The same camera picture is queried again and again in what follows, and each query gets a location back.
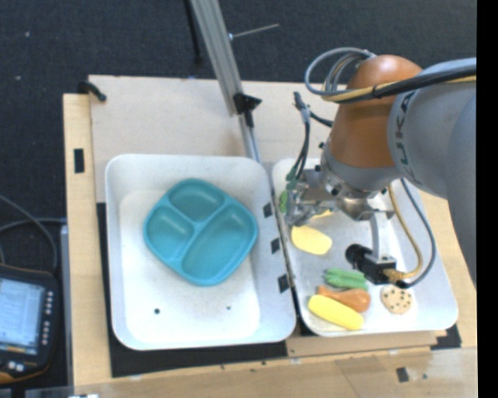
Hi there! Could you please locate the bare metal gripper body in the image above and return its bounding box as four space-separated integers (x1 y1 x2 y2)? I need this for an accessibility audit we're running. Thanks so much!
289 167 396 224

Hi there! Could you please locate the pale yellow flat slice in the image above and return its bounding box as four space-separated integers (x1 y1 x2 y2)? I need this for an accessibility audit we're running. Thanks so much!
290 224 334 257

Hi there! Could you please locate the thin black rod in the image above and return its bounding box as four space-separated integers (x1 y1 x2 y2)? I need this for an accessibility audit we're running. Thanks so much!
268 163 299 303

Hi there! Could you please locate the green pea pod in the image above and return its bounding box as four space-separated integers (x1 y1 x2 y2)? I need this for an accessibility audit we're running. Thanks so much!
323 267 370 292

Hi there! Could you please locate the blue divided plate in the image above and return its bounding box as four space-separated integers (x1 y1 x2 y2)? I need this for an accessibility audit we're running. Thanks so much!
143 177 260 288

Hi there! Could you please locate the orange chicken drumstick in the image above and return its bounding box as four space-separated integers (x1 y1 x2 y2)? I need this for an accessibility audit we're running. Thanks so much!
317 284 372 313

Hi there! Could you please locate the yellow corn cob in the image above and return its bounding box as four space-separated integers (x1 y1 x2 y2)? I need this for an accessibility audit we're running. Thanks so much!
306 294 365 332

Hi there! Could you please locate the beige chocolate chip biscuit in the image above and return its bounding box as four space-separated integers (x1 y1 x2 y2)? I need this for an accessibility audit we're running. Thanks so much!
380 284 413 316

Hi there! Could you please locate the white plastic tray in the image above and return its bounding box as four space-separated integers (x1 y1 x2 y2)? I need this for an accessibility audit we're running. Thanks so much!
271 158 460 338
104 153 298 352

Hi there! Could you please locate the pale wood board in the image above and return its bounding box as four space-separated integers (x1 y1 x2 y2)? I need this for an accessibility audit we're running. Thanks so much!
86 75 449 359

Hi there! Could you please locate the black cylinder on white bracket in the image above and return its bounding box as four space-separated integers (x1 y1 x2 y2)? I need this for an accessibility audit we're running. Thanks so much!
344 211 399 286

